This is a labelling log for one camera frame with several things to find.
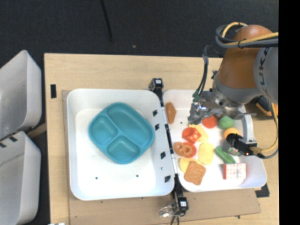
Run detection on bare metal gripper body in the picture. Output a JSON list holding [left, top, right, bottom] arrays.
[[190, 90, 246, 120]]

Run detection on red tomato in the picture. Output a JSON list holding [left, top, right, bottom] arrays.
[[202, 115, 218, 129]]

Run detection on yellow cheese piece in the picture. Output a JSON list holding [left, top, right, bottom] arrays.
[[188, 123, 210, 143]]

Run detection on green ball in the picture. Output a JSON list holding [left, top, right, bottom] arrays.
[[218, 115, 235, 130]]

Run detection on orange ball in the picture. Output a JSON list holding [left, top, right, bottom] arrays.
[[223, 127, 240, 140]]

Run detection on red round slice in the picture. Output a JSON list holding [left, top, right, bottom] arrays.
[[184, 142, 197, 158]]

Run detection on orange pretzel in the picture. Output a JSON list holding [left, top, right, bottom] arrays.
[[173, 141, 193, 157]]

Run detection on green pea pod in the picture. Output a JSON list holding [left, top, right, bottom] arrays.
[[214, 145, 237, 165]]

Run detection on thin black and white rod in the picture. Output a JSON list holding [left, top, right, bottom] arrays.
[[156, 88, 182, 198]]

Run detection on green and white packet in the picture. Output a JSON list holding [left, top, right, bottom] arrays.
[[222, 144, 242, 157]]

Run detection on yellow round slice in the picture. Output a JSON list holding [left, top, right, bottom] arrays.
[[179, 157, 195, 173]]

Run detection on orange toast slice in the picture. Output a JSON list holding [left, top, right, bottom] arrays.
[[183, 160, 207, 186]]

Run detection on red and white carton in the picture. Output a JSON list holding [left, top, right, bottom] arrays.
[[222, 163, 248, 180]]

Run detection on white plastic tray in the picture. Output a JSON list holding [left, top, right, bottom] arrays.
[[163, 89, 268, 193], [67, 88, 175, 201]]

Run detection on blue divided plate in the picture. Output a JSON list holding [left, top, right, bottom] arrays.
[[88, 102, 156, 165]]

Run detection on black cylinder on white bracket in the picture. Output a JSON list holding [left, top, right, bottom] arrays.
[[226, 113, 258, 157]]

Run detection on black block with thin wires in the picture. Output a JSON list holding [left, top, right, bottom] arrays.
[[174, 195, 189, 215], [149, 78, 164, 91]]

